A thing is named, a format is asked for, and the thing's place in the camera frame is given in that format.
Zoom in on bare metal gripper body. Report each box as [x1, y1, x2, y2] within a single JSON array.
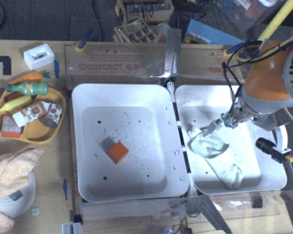
[[220, 100, 257, 129]]

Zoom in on brown cardboard board red print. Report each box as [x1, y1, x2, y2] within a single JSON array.
[[64, 42, 282, 220]]

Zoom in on pale orange towel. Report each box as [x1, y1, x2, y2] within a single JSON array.
[[0, 147, 45, 234]]

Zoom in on orange and white packet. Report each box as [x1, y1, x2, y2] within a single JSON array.
[[0, 115, 23, 139]]

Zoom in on white bowl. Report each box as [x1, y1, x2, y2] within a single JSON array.
[[0, 170, 37, 219]]

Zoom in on white can orange print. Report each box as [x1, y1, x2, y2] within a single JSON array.
[[40, 102, 63, 128]]

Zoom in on black block with thin wires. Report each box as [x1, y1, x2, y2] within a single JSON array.
[[163, 74, 178, 84]]

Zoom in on orange carrot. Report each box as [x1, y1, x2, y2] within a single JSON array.
[[8, 71, 51, 85]]

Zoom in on white and orange carton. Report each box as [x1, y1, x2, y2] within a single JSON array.
[[12, 100, 52, 128]]

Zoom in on pale green cloth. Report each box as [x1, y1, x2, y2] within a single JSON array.
[[186, 122, 245, 190]]

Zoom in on yellow divided plate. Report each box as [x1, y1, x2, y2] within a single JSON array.
[[0, 85, 67, 145]]

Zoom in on white foam box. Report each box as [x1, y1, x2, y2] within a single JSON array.
[[23, 43, 55, 71]]

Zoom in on green bottle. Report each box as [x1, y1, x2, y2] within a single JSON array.
[[6, 81, 49, 97]]

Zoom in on thin black and white rod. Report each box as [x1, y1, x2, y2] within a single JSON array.
[[167, 81, 199, 197]]

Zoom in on orange cube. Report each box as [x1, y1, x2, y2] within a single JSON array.
[[108, 141, 130, 165]]

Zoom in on white plastic tray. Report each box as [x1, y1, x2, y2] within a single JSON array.
[[174, 84, 288, 196], [71, 82, 190, 203]]

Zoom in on yellow banana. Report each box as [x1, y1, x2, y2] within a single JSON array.
[[0, 95, 34, 115]]

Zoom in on black cylinder on white bracket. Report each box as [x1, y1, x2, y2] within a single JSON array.
[[255, 124, 292, 164]]

